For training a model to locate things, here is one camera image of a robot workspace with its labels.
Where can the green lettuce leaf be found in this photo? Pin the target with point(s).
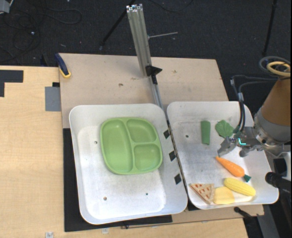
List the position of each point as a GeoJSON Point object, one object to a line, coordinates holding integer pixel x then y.
{"type": "Point", "coordinates": [223, 128]}

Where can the thin black and white rod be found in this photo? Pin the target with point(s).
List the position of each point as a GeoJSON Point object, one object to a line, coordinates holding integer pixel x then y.
{"type": "Point", "coordinates": [157, 93]}

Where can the green flat bean pod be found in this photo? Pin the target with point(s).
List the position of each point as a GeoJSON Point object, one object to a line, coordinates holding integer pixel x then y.
{"type": "Point", "coordinates": [205, 133]}

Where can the green divided plate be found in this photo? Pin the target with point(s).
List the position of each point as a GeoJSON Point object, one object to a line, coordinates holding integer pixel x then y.
{"type": "Point", "coordinates": [126, 147]}

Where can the orange carrot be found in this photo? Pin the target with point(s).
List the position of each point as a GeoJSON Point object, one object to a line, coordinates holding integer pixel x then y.
{"type": "Point", "coordinates": [231, 167]}

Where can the pale brown flat board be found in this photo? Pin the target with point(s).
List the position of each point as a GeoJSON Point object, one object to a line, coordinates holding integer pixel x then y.
{"type": "Point", "coordinates": [106, 83]}

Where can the yellow corn cob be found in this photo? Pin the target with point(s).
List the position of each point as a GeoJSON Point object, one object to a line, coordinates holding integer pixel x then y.
{"type": "Point", "coordinates": [240, 187]}

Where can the black block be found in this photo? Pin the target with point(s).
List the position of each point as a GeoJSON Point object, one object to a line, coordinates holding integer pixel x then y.
{"type": "Point", "coordinates": [152, 70]}

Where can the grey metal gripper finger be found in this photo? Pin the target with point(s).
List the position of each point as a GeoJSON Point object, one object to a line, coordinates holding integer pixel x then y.
{"type": "Point", "coordinates": [224, 147]}
{"type": "Point", "coordinates": [245, 152]}

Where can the black cylinder on white bracket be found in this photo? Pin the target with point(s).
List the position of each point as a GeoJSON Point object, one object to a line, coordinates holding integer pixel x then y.
{"type": "Point", "coordinates": [279, 167]}

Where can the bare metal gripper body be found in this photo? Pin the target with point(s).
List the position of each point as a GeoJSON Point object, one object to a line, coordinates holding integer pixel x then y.
{"type": "Point", "coordinates": [258, 141]}

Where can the white plastic tray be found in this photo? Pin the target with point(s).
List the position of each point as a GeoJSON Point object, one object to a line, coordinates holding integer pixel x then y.
{"type": "Point", "coordinates": [200, 162]}
{"type": "Point", "coordinates": [126, 195]}

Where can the yellow potato slice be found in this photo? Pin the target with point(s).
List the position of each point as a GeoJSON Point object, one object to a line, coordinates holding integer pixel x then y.
{"type": "Point", "coordinates": [223, 196]}

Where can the pizza slice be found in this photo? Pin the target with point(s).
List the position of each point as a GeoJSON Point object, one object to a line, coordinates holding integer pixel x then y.
{"type": "Point", "coordinates": [204, 191]}

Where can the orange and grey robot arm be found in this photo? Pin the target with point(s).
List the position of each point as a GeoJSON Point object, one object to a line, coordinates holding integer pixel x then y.
{"type": "Point", "coordinates": [275, 103]}

